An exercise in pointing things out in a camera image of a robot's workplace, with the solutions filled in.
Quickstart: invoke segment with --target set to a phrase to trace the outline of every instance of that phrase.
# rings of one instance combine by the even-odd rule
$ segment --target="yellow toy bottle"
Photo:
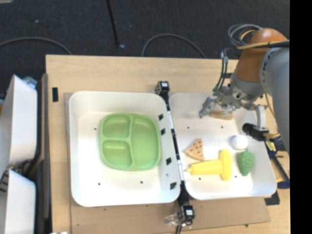
[[[216,175],[220,174],[223,180],[229,180],[232,176],[232,160],[228,150],[223,149],[220,159],[206,160],[192,164],[186,170],[192,175]]]

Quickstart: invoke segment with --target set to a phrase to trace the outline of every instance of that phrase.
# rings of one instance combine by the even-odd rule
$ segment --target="toy pizza slice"
[[[196,140],[188,149],[185,150],[185,155],[197,160],[205,160],[201,138]]]

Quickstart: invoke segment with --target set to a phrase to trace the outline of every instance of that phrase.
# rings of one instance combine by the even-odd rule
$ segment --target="white ball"
[[[233,139],[233,148],[236,150],[246,149],[248,146],[248,140],[244,135],[236,135]]]

